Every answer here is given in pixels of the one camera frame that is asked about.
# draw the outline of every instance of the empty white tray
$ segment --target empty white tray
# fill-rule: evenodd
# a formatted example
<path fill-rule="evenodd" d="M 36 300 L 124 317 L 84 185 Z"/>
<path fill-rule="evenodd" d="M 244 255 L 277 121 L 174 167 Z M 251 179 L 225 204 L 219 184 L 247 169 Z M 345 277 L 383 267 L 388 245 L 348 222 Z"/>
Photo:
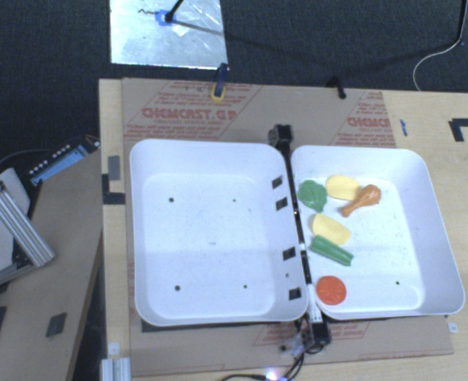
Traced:
<path fill-rule="evenodd" d="M 308 299 L 287 172 L 265 144 L 130 153 L 135 303 L 153 325 L 291 321 Z"/>
<path fill-rule="evenodd" d="M 346 285 L 344 302 L 319 308 L 339 319 L 390 318 L 459 311 L 465 294 L 424 161 L 405 149 L 303 146 L 292 154 L 296 187 L 306 179 L 325 185 L 347 175 L 381 189 L 381 201 L 340 214 L 347 201 L 327 198 L 323 214 L 351 231 L 343 245 L 350 267 L 308 251 L 316 283 L 334 275 Z M 305 241 L 313 234 L 314 210 L 300 203 Z"/>

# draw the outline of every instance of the toy cucumber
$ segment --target toy cucumber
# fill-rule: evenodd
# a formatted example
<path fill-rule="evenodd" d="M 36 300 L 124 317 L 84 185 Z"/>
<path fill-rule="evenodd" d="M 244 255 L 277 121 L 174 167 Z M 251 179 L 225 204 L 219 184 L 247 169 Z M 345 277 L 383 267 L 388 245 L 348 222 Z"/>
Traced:
<path fill-rule="evenodd" d="M 342 265 L 350 266 L 354 256 L 347 250 L 339 247 L 338 245 L 330 242 L 327 238 L 322 236 L 315 236 L 311 242 L 310 249 L 317 252 L 321 256 L 330 258 Z"/>

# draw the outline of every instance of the white cable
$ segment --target white cable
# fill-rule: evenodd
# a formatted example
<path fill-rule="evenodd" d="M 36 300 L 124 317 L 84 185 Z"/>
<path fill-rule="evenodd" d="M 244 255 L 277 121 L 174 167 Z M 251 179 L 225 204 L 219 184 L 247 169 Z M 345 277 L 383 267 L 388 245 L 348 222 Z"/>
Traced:
<path fill-rule="evenodd" d="M 432 58 L 433 56 L 438 56 L 438 55 L 443 55 L 445 53 L 448 53 L 450 50 L 456 48 L 461 42 L 462 42 L 462 37 L 463 37 L 463 29 L 465 27 L 465 18 L 466 18 L 466 11 L 467 11 L 467 7 L 468 7 L 468 0 L 465 0 L 465 11 L 463 12 L 463 17 L 462 17 L 462 28 L 460 29 L 460 33 L 459 33 L 459 38 L 447 49 L 444 49 L 443 51 L 440 51 L 440 52 L 435 52 L 435 53 L 432 53 L 428 56 L 425 56 L 422 60 L 420 60 L 417 65 L 414 67 L 414 71 L 412 72 L 412 79 L 414 81 L 414 86 L 416 87 L 417 90 L 420 91 L 420 88 L 419 88 L 419 85 L 417 84 L 417 80 L 416 80 L 416 72 L 417 72 L 417 68 L 425 61 L 425 60 L 429 60 L 430 58 Z"/>

